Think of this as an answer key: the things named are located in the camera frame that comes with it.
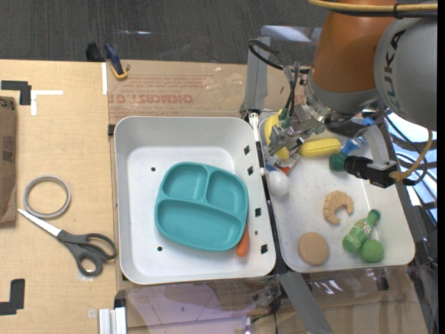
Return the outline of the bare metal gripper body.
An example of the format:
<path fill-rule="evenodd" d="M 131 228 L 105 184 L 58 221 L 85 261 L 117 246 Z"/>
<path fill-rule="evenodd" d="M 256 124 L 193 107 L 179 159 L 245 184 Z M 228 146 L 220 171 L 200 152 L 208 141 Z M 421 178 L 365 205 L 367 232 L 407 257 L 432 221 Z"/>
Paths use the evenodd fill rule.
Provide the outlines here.
<path fill-rule="evenodd" d="M 318 102 L 306 100 L 295 104 L 293 112 L 284 107 L 277 113 L 277 144 L 279 146 L 300 146 L 312 134 L 324 131 L 324 120 L 327 117 L 327 107 Z"/>

